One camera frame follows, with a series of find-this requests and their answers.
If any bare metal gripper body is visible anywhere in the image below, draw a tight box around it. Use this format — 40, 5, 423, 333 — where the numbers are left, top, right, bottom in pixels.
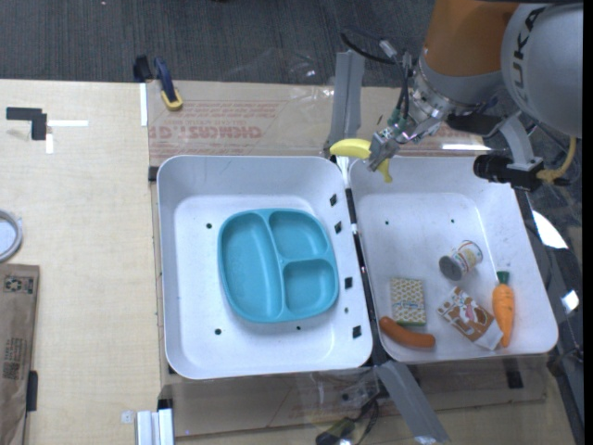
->
372, 75, 454, 153

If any yellow banana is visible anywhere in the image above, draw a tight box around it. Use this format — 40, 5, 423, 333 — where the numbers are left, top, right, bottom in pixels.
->
329, 137, 394, 184

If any white plastic tray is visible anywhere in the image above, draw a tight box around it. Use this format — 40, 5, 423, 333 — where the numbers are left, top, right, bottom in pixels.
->
347, 154, 561, 366
156, 154, 375, 382

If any white printed small can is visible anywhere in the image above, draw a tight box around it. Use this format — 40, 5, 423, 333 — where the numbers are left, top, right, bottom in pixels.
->
437, 239, 485, 283

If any brown cardboard board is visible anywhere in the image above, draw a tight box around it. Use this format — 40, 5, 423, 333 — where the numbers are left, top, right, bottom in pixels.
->
145, 79, 558, 438

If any yellow patterned carton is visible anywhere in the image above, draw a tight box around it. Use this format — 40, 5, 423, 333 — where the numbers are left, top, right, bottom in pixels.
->
389, 276, 428, 328

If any blue divided plate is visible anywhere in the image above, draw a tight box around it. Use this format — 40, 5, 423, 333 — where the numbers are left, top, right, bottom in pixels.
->
217, 208, 341, 324

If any red sausage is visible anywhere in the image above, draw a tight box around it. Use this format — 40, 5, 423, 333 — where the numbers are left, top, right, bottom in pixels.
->
378, 315, 437, 350

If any brown and white carton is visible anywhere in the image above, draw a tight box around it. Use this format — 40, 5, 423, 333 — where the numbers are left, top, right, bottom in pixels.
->
435, 286, 505, 352

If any orange carrot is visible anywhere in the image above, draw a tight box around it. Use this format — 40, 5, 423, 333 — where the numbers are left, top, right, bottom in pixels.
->
491, 270, 517, 349

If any white tape roll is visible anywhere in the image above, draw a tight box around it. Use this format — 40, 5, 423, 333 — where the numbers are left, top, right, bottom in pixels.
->
0, 208, 24, 264

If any brown paper packet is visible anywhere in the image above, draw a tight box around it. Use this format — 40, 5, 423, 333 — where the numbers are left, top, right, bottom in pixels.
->
0, 262, 41, 445

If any black cylinder on white bracket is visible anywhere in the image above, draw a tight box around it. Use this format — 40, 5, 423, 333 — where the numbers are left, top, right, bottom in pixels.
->
473, 111, 547, 193

